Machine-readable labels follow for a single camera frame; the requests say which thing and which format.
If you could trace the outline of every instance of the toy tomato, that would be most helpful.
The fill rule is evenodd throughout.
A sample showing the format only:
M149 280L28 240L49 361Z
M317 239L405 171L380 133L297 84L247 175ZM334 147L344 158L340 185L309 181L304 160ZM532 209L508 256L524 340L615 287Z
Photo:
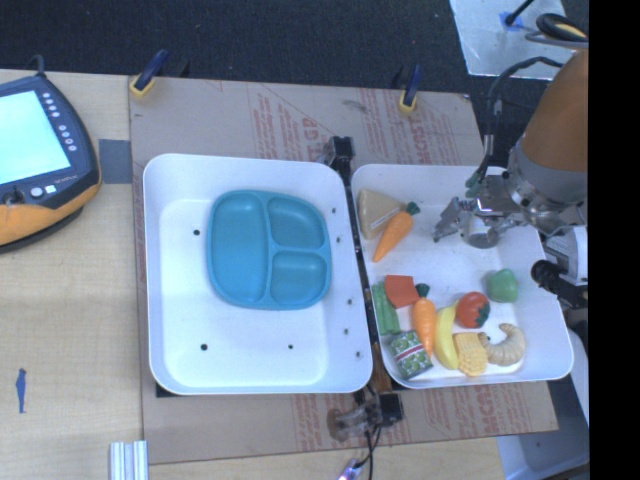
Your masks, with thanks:
M456 318L458 323L469 329L478 329L489 318L491 305L484 293L469 292L460 297L456 303Z

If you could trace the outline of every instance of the black carpet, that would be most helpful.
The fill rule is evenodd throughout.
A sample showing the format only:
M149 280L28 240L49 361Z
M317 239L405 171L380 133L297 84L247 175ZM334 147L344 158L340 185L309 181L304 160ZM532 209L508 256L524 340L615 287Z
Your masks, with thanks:
M588 31L589 0L561 1ZM481 132L493 81L467 73L449 0L0 0L0 68L38 53L47 71L128 75L161 48L166 75L188 61L194 78L273 83L388 88L419 63L420 90L469 94ZM505 148L546 85L509 81Z

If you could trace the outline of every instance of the toy banana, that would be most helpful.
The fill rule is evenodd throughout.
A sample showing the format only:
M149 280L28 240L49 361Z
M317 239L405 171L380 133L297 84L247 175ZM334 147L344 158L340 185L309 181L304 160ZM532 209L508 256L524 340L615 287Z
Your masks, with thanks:
M453 321L456 318L456 305L439 309L436 313L436 339L434 351L438 361L449 370L458 369L458 353L453 344Z

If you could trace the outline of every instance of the blue clamp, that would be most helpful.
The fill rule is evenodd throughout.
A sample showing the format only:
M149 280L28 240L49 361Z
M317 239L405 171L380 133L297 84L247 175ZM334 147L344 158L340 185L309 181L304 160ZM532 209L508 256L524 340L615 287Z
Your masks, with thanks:
M168 58L169 52L167 50L159 50L144 67L142 73L140 73L137 78L131 80L129 90L134 96L143 97L151 90L151 87L153 87L155 83L154 77L162 69L162 66L165 65Z
M422 68L420 64L413 66L409 80L405 86L405 90L400 96L398 102L398 108L403 114L410 114L416 108L416 101L418 100L418 85L420 84L420 78L422 77Z

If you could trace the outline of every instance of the toy carrot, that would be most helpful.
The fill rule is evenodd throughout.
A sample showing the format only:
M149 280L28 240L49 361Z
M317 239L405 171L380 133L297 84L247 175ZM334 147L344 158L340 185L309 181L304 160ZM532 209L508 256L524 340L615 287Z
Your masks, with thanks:
M420 213L420 208L416 203L411 202L404 211L398 212L391 217L380 236L378 247L376 247L373 255L374 263L384 258L391 249L398 245L400 240L409 234L413 227L413 215L416 213Z
M420 343L431 359L436 339L436 306L427 299L429 285L417 284L416 289L420 298L411 307L411 325L413 325L413 330L416 331Z

